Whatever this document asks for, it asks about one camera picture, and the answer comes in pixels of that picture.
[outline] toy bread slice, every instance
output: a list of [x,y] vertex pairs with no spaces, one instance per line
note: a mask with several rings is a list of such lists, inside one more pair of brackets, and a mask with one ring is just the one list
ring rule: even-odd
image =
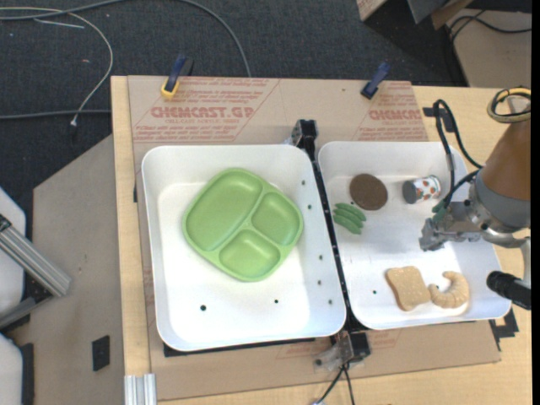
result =
[[386,271],[386,280],[396,296],[397,305],[403,311],[411,311],[431,300],[431,294],[416,267],[391,268]]

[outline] blue clamp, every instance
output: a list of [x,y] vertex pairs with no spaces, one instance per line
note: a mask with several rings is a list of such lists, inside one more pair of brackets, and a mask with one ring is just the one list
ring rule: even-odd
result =
[[379,89],[379,84],[381,81],[386,78],[386,75],[390,72],[390,65],[388,63],[382,63],[379,68],[377,69],[377,72],[375,72],[375,75],[373,75],[373,78],[371,81],[369,81],[365,87],[360,92],[364,97],[371,99],[377,90]]
[[165,98],[172,98],[180,86],[179,77],[191,75],[193,71],[193,60],[179,54],[170,71],[169,78],[161,86],[161,95]]

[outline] toy meat patty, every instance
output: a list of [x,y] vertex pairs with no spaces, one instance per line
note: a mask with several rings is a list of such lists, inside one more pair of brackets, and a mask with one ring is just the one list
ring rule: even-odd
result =
[[371,174],[360,174],[353,178],[349,193],[355,203],[365,210],[378,210],[388,201],[386,186]]

